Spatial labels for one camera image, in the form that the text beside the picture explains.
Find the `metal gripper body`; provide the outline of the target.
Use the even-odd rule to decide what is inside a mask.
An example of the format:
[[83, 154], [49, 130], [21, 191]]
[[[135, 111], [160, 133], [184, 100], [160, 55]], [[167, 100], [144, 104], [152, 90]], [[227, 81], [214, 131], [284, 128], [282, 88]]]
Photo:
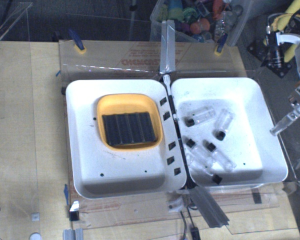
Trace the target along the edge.
[[293, 111], [300, 115], [300, 84], [289, 95], [288, 101], [293, 108]]

